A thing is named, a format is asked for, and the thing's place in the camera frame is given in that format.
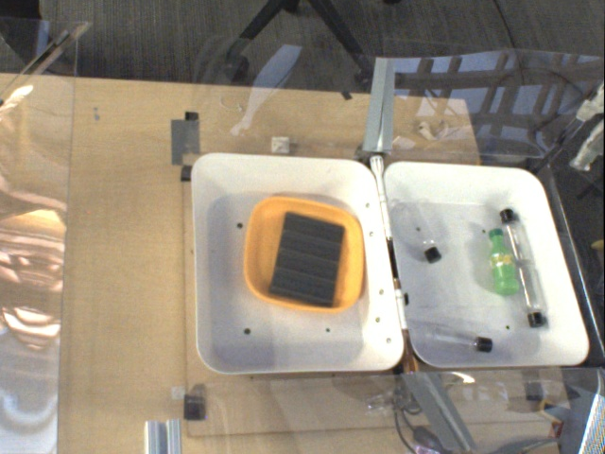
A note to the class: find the black ribbed foam block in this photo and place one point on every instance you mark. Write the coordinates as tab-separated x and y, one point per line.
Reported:
307	258

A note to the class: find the orange plate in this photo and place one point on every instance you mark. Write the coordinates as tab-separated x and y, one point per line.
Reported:
257	258

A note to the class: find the thin black and white rod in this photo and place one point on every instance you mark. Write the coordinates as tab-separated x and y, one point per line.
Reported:
384	206

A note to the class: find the clear bottle with black cap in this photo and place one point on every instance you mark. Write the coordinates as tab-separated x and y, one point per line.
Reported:
432	254
483	344

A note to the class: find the white plastic tray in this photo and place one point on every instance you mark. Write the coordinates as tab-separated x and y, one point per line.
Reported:
454	291
222	348

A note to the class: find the green plastic bottle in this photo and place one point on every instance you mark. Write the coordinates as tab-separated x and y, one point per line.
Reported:
504	272

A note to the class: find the clear tube with black caps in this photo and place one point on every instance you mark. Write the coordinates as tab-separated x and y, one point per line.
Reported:
515	241

